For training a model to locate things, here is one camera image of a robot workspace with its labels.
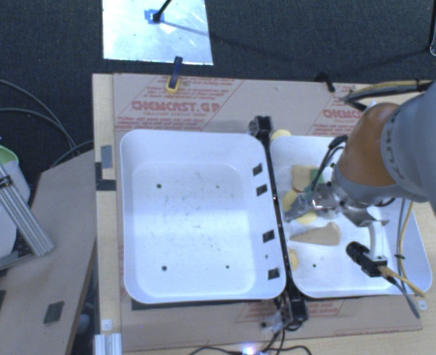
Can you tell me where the brown cardboard board red print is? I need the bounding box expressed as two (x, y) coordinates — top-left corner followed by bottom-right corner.
(112, 72), (424, 353)

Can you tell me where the tan toast slice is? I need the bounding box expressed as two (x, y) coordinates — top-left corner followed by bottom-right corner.
(290, 165), (320, 194)

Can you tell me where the black cylinder on white bracket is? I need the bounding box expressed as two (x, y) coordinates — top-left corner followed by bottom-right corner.
(345, 218), (390, 278)

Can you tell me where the thin black and white rod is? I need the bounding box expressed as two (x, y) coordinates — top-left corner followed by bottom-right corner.
(261, 131), (298, 305)

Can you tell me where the white plastic tray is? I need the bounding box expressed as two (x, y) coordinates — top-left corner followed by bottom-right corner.
(269, 134), (434, 299)
(119, 128), (288, 305)

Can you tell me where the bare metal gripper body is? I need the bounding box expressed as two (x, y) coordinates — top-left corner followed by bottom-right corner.
(303, 181), (351, 218)

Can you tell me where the tan pizza slice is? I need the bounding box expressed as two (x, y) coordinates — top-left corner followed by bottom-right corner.
(289, 221), (342, 247)

